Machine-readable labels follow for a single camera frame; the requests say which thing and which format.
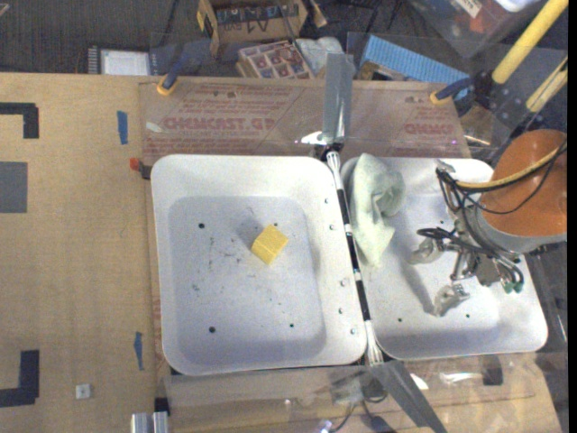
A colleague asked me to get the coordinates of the pale green cloth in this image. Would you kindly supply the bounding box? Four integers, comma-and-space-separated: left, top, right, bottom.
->
348, 152, 407, 271

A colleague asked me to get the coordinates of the brown cardboard board, red print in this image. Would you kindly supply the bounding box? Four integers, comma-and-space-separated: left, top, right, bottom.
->
137, 77, 537, 423

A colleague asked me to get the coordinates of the thin black and white rod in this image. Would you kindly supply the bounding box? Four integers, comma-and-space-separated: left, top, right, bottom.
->
325, 150, 385, 365

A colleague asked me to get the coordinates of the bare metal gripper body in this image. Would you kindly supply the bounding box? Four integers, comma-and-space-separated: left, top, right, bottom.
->
450, 212, 502, 289

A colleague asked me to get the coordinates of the yellow cube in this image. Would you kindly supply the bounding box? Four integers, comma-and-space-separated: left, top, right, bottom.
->
250, 224, 290, 266

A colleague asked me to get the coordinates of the white plastic tray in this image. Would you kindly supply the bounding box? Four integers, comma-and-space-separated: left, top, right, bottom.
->
150, 152, 369, 377
340, 155, 550, 362

